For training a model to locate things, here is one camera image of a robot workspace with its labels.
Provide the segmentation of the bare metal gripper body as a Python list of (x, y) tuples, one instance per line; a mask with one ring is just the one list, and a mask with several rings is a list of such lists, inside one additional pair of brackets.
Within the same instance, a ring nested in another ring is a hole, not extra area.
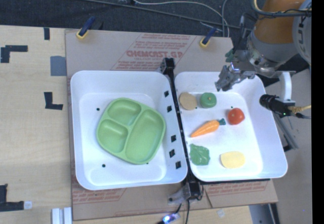
[(267, 78), (276, 78), (281, 65), (281, 53), (276, 48), (258, 50), (247, 47), (244, 50), (229, 51), (229, 72), (241, 79), (253, 78), (259, 74)]

